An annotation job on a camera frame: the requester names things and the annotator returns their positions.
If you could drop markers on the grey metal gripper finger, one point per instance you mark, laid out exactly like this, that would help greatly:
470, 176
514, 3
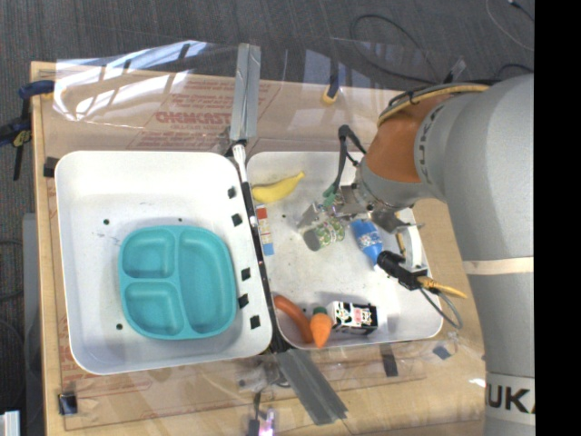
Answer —
309, 216

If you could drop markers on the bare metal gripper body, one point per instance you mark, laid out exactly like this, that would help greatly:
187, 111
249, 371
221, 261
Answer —
349, 200

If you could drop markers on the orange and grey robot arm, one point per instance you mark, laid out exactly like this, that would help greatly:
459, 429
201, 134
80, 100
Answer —
481, 175

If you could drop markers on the green patterned can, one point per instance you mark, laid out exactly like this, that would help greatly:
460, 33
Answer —
326, 238

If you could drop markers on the yellow banana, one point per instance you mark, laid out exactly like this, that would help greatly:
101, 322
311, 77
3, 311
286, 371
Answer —
274, 190

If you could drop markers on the blue bottle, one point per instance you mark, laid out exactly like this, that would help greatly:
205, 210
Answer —
368, 243

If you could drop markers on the red white blue carton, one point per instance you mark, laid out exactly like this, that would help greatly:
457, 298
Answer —
264, 232

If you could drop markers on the white plastic tray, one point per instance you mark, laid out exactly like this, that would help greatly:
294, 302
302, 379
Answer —
91, 189
336, 280

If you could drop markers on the orange sausage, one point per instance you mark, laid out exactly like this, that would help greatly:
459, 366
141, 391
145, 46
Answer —
292, 314

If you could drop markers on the black and white carton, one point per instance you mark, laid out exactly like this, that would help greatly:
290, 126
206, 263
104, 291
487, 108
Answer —
354, 317

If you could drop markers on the orange carrot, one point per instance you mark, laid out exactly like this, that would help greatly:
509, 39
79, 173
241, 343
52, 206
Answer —
320, 329

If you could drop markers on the teal divided plate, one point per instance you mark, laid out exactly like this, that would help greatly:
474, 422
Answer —
204, 280

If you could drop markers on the brown cardboard board red print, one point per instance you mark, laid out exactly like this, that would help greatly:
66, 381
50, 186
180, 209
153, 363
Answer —
190, 116

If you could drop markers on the black cylinder on white bracket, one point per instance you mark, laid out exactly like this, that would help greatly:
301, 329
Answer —
410, 275

